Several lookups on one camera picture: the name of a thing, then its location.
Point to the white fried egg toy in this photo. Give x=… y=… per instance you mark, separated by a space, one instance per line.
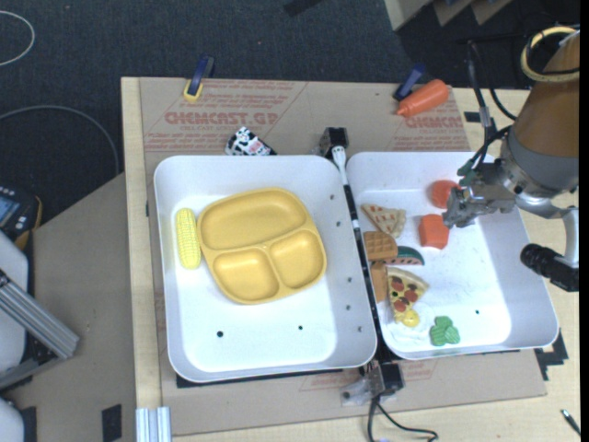
x=410 y=320

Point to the thin black and white rod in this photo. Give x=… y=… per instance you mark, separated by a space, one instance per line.
x=354 y=219

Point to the beige lattice pie slice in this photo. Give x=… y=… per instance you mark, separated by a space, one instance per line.
x=386 y=219

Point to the brown cardboard board red print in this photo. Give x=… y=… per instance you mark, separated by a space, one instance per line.
x=294 y=104

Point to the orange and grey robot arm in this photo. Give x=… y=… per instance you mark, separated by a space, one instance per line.
x=545 y=122

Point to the orange toy carton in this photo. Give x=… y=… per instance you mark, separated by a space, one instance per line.
x=432 y=233

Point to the black and white cow-print carton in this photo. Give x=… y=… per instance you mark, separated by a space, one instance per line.
x=248 y=144

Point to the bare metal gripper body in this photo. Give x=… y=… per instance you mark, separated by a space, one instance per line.
x=488 y=191

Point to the black cylinder on white bracket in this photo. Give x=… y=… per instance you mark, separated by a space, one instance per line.
x=550 y=263

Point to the orange squeeze bottle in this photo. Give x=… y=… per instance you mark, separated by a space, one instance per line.
x=425 y=97

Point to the brown toy bread slice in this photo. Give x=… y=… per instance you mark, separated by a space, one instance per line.
x=379 y=283

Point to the red green watermelon slice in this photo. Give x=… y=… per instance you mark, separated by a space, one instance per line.
x=409 y=257

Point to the white plastic tray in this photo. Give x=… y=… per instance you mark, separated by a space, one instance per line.
x=474 y=283
x=257 y=339

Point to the brown toy waffle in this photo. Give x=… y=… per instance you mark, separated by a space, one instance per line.
x=379 y=246

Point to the yellow corn cob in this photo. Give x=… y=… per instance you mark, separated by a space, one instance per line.
x=188 y=240

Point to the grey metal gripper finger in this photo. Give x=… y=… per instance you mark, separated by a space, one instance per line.
x=470 y=218
x=452 y=214

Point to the orange round toy fruit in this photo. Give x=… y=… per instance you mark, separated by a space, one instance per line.
x=442 y=194

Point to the black pen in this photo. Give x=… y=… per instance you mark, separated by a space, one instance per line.
x=570 y=422

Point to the yellow divided plate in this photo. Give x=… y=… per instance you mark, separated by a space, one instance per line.
x=257 y=247

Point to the pepperoni pizza slice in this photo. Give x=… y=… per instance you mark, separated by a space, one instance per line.
x=405 y=290

